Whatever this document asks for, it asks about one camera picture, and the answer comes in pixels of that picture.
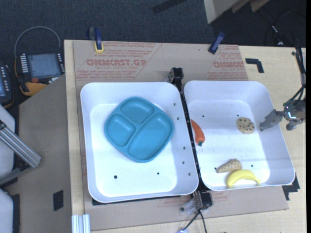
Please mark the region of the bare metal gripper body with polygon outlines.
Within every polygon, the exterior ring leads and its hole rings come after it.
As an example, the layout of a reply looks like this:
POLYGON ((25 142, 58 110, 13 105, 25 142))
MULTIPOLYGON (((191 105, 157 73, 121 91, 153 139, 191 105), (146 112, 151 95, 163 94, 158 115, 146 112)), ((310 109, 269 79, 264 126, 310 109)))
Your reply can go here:
POLYGON ((283 104, 284 117, 286 119, 305 119, 306 102, 305 100, 288 100, 283 104))

